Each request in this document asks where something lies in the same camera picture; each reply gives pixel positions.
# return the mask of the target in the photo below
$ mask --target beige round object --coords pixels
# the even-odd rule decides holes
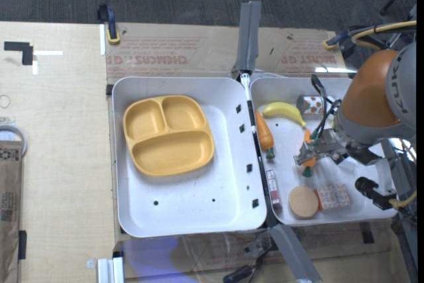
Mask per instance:
[[[298,218],[311,218],[318,211],[318,197],[312,189],[297,186],[289,194],[289,206]]]

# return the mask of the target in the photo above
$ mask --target blue and yellow clamp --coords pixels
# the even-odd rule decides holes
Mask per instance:
[[[115,14],[113,13],[112,7],[107,4],[101,4],[97,10],[97,19],[100,21],[100,23],[107,22],[106,36],[109,44],[118,44],[120,39],[115,24]]]

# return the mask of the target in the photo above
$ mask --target toy carrot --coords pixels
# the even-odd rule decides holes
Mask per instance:
[[[258,110],[255,110],[254,116],[256,119],[256,127],[258,128],[259,144],[260,147],[266,150],[266,159],[272,159],[276,155],[274,154],[274,138],[271,134],[270,128],[267,126],[265,119]]]
[[[311,136],[311,131],[309,129],[305,130],[305,136],[303,137],[304,142],[311,142],[312,140],[309,138]],[[302,172],[302,175],[305,177],[311,177],[311,168],[315,165],[315,161],[317,160],[317,157],[313,157],[306,162],[302,163],[302,165],[305,166],[305,170]]]

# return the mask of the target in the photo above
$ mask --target white plastic tray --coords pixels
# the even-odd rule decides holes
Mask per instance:
[[[351,82],[348,78],[321,78],[326,87],[327,95],[343,98]],[[274,101],[283,101],[296,105],[299,95],[317,95],[311,85],[310,78],[258,78],[250,87],[254,107],[262,112],[264,106]],[[307,128],[313,131],[319,124],[321,116],[303,116]],[[266,122],[274,137],[273,160],[264,159],[265,169],[273,169],[280,193],[283,208],[275,211],[276,217],[288,225],[311,225],[344,221],[361,221],[367,219],[386,219],[396,214],[395,209],[381,210],[373,205],[371,199],[365,198],[354,187],[357,178],[365,176],[378,182],[375,166],[363,166],[352,158],[347,158],[338,166],[330,159],[317,161],[312,169],[312,177],[301,175],[303,166],[295,164],[293,156],[299,153],[305,131],[299,123],[286,117],[270,117]],[[380,146],[371,148],[373,152],[383,155]],[[311,189],[321,188],[331,184],[346,184],[351,200],[351,206],[328,211],[318,211],[311,219],[298,219],[290,211],[288,196],[296,186],[307,186]]]
[[[177,94],[188,95],[200,104],[215,143],[213,158],[186,174],[161,178],[144,175],[135,168],[128,152],[124,112],[135,101]],[[128,77],[115,84],[112,100],[118,216],[129,235],[244,231],[263,224],[264,192],[246,97],[239,83],[230,78]]]

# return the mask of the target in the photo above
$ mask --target banana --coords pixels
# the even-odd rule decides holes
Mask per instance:
[[[302,119],[299,109],[289,103],[284,103],[282,101],[276,101],[271,104],[267,104],[262,111],[264,117],[271,117],[275,115],[283,115],[293,119],[300,123],[302,127],[306,126],[305,121]]]

